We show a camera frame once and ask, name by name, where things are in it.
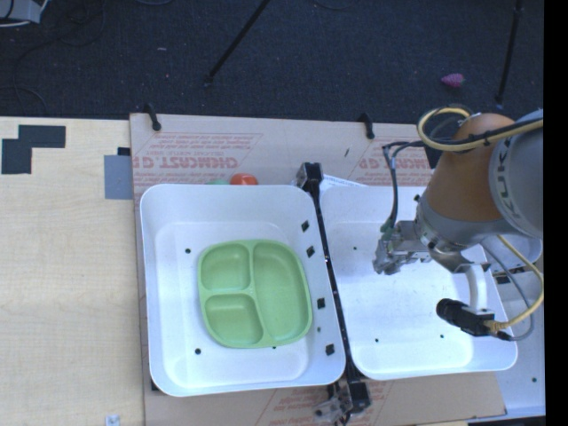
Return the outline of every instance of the green plate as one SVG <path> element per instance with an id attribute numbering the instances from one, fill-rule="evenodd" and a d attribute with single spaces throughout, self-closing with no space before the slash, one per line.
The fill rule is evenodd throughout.
<path id="1" fill-rule="evenodd" d="M 312 324 L 312 303 L 294 250 L 270 240 L 206 248 L 198 262 L 201 313 L 226 347 L 258 348 L 297 341 Z"/>

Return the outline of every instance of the cardboard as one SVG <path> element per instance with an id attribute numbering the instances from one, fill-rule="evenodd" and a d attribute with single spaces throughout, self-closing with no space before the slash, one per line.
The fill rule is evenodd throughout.
<path id="1" fill-rule="evenodd" d="M 139 200 L 159 183 L 205 184 L 254 175 L 260 184 L 294 182 L 304 162 L 319 162 L 325 174 L 365 185 L 390 185 L 383 145 L 417 139 L 412 125 L 249 119 L 196 115 L 157 115 L 160 131 L 147 114 L 130 116 L 133 190 L 138 247 L 141 344 L 146 424 L 231 424 L 234 426 L 316 425 L 314 408 L 327 399 L 326 387 L 243 391 L 173 398 L 152 390 L 147 357 L 144 261 L 139 233 Z M 421 148 L 397 158 L 400 185 L 426 186 L 431 169 Z M 399 426 L 465 420 L 505 413 L 493 373 L 444 375 L 404 381 L 367 381 L 372 405 L 353 415 L 351 426 Z"/>

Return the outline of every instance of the black pole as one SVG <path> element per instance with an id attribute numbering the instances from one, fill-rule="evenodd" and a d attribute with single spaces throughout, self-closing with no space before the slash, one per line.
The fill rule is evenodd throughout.
<path id="1" fill-rule="evenodd" d="M 523 13 L 523 0 L 517 0 L 515 3 L 515 9 L 513 11 L 513 26 L 511 27 L 511 33 L 509 35 L 509 46 L 507 48 L 507 57 L 505 58 L 505 66 L 503 67 L 503 75 L 501 77 L 501 85 L 499 86 L 499 91 L 495 95 L 495 101 L 497 101 L 497 107 L 499 109 L 503 108 L 503 93 L 505 91 L 505 85 L 507 84 L 507 78 L 509 76 L 509 68 L 511 65 L 511 58 L 513 56 L 513 47 L 515 45 L 515 37 L 517 36 L 518 22 L 521 19 L 521 14 Z"/>
<path id="2" fill-rule="evenodd" d="M 247 21 L 247 23 L 242 28 L 240 33 L 235 37 L 235 39 L 233 40 L 233 42 L 231 43 L 229 48 L 225 51 L 223 56 L 219 59 L 219 61 L 216 63 L 216 65 L 213 66 L 213 68 L 211 68 L 211 70 L 209 71 L 209 74 L 205 76 L 205 83 L 203 84 L 205 87 L 209 87 L 213 83 L 213 77 L 215 76 L 217 71 L 219 69 L 221 69 L 221 66 L 223 66 L 223 64 L 226 62 L 226 60 L 229 58 L 229 56 L 233 53 L 233 51 L 236 49 L 236 47 L 242 41 L 242 38 L 244 38 L 244 36 L 247 34 L 247 32 L 250 30 L 250 28 L 256 22 L 256 20 L 258 19 L 260 14 L 264 11 L 264 8 L 266 8 L 266 5 L 268 5 L 270 3 L 270 1 L 271 0 L 263 0 L 261 2 L 261 4 L 258 6 L 258 8 L 256 8 L 256 11 L 253 13 L 252 16 L 250 16 L 250 19 Z"/>

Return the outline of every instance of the dark floor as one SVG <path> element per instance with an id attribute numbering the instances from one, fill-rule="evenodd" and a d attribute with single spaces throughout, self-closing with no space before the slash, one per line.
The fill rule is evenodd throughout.
<path id="1" fill-rule="evenodd" d="M 126 119 L 152 102 L 414 123 L 449 103 L 514 119 L 543 107 L 544 0 L 271 0 L 207 88 L 263 0 L 140 1 L 51 0 L 39 24 L 0 19 L 0 115 Z M 441 82 L 453 73 L 460 88 Z"/>

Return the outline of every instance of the wooden surface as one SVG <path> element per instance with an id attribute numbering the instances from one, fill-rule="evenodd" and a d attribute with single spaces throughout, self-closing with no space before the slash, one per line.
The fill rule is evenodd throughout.
<path id="1" fill-rule="evenodd" d="M 0 119 L 17 138 L 22 119 Z M 1 424 L 144 424 L 133 201 L 105 199 L 128 121 L 67 126 L 32 173 L 0 175 Z"/>

